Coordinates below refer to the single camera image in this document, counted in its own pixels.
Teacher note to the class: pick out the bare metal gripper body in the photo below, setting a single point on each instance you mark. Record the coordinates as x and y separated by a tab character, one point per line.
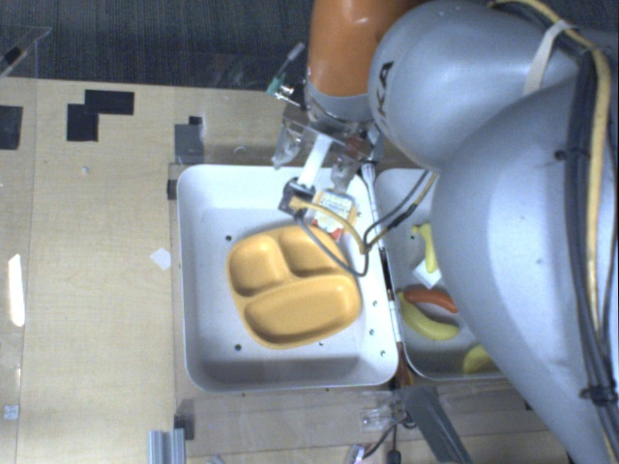
338	136

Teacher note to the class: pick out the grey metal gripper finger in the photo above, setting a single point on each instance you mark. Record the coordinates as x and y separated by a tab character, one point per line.
286	148
344	174

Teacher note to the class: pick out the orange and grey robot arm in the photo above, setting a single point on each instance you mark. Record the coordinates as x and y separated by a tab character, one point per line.
464	114

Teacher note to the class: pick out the orange and white small carton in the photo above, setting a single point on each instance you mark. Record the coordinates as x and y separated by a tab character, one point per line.
333	211

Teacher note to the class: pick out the yellow banana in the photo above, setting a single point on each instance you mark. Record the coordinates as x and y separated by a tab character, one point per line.
428	254
430	327

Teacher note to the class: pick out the small white packet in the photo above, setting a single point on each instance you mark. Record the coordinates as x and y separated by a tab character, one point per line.
426	276

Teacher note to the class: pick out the thin black and white rod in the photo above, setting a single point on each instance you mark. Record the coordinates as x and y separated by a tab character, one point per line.
391	302

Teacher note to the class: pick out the orange divided plate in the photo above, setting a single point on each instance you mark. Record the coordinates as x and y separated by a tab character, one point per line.
290	302

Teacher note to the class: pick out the red sausage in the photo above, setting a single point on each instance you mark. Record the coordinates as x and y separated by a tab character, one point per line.
430	298

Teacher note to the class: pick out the white plastic tray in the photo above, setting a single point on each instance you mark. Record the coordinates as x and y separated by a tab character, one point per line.
208	283
425	356

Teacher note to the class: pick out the yellow rounded toy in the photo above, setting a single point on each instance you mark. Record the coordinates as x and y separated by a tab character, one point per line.
476	359

